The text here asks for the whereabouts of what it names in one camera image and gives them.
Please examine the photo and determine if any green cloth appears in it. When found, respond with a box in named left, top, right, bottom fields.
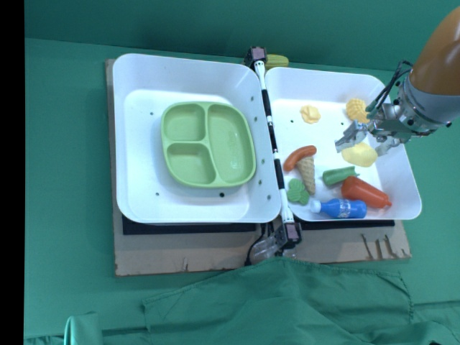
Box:
left=141, top=256, right=460, bottom=345

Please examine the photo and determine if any orange sausage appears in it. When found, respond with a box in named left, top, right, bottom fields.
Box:
left=282, top=144, right=318, bottom=173

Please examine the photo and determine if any blue bottle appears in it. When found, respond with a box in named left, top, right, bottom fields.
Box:
left=310, top=198, right=368, bottom=220

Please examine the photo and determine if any white plastic tray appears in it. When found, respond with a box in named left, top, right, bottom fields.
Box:
left=112, top=52, right=282, bottom=225
left=264, top=66, right=423, bottom=223

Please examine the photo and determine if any yellow pasta swirl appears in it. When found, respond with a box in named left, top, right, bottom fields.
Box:
left=300, top=104, right=322, bottom=125

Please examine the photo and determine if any yellow corn cob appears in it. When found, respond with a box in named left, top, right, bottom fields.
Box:
left=264, top=54, right=290, bottom=70

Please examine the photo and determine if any orange carrot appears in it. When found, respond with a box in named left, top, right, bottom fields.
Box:
left=341, top=175, right=392, bottom=209

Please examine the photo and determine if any black and white thin rod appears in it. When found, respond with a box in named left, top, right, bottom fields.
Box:
left=254, top=60, right=295, bottom=226

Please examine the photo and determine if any green broccoli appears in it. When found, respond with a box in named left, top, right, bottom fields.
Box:
left=286, top=178, right=311, bottom=206

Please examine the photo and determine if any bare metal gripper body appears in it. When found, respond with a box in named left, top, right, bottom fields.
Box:
left=366, top=99, right=438, bottom=144

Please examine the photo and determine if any green pepper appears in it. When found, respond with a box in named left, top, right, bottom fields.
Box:
left=322, top=165, right=360, bottom=187

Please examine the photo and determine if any tan ice cream cone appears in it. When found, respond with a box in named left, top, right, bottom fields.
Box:
left=295, top=156, right=317, bottom=196

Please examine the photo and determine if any brown cardboard board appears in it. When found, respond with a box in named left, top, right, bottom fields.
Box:
left=105, top=58, right=413, bottom=277

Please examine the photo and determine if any black block with wires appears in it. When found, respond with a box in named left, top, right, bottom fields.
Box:
left=275, top=222, right=303, bottom=248
left=244, top=46, right=269, bottom=68

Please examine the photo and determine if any yellow corn piece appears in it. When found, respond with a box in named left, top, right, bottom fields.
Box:
left=346, top=98, right=370, bottom=124

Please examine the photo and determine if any green divided plate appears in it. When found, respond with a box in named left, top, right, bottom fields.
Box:
left=160, top=101, right=257, bottom=188

